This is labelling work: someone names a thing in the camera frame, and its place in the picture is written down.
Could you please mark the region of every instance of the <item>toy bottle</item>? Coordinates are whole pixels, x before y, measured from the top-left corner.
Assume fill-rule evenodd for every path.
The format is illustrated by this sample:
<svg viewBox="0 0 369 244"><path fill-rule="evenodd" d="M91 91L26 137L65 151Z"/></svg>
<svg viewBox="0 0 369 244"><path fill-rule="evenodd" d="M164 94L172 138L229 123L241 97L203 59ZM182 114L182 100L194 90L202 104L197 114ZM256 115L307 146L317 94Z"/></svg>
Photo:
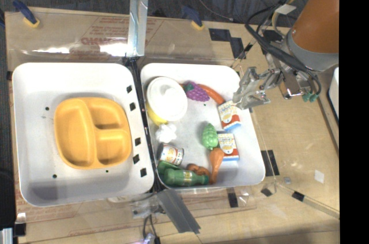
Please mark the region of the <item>toy bottle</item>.
<svg viewBox="0 0 369 244"><path fill-rule="evenodd" d="M189 170L167 169L164 173L164 183L169 186L207 185L207 175L197 175Z"/></svg>
<svg viewBox="0 0 369 244"><path fill-rule="evenodd" d="M180 168L172 163L166 162L166 161L159 161L157 165L157 173L160 175L164 175L165 171L167 169L174 169L174 170L180 170Z"/></svg>

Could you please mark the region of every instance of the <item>yellow divided plate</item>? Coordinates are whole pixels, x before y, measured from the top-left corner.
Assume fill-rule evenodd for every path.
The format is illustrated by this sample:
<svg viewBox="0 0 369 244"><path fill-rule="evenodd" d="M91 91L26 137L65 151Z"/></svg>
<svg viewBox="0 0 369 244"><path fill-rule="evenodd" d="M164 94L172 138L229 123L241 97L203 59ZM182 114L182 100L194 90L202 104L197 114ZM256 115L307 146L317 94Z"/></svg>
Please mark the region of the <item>yellow divided plate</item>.
<svg viewBox="0 0 369 244"><path fill-rule="evenodd" d="M62 160L79 169L124 162L132 150L126 113L116 102L81 97L61 102L54 115L57 147Z"/></svg>

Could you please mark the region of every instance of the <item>tin can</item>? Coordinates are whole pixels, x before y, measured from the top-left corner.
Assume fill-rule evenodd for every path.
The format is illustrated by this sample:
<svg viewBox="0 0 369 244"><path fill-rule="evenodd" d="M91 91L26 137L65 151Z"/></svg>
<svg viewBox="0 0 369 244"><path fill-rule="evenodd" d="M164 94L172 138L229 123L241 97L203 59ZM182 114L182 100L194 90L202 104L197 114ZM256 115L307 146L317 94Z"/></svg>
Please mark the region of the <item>tin can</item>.
<svg viewBox="0 0 369 244"><path fill-rule="evenodd" d="M157 149L157 159L160 161L166 161L173 165L180 165L183 160L185 151L180 148L176 148L173 145L161 143Z"/></svg>

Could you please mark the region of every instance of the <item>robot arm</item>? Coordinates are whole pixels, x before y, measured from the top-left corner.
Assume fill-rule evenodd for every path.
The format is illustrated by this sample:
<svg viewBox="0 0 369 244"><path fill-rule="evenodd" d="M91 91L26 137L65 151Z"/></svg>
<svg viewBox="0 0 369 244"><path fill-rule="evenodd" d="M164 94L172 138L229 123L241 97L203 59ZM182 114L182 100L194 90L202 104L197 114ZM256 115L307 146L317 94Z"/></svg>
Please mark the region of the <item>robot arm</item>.
<svg viewBox="0 0 369 244"><path fill-rule="evenodd" d="M285 0L282 6L293 1ZM301 95L312 102L321 92L318 74L338 65L339 0L308 0L286 35L276 27L280 8L277 4L266 9L270 12L263 22L263 26L271 23L281 35L278 42L270 42L260 25L256 31L250 27L256 14L245 25L263 49L269 68L261 74L254 67L247 69L233 97L242 110L270 103L265 91L274 87L279 87L285 99Z"/></svg>

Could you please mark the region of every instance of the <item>green toy vegetable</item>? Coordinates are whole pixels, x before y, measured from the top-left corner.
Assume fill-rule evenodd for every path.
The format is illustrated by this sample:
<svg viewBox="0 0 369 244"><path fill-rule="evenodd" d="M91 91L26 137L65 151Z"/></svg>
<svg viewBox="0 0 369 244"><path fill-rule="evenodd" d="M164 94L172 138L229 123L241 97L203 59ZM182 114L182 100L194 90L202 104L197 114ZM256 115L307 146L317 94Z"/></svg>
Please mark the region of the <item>green toy vegetable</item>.
<svg viewBox="0 0 369 244"><path fill-rule="evenodd" d="M207 124L202 132L202 145L208 149L218 146L218 134L211 123Z"/></svg>

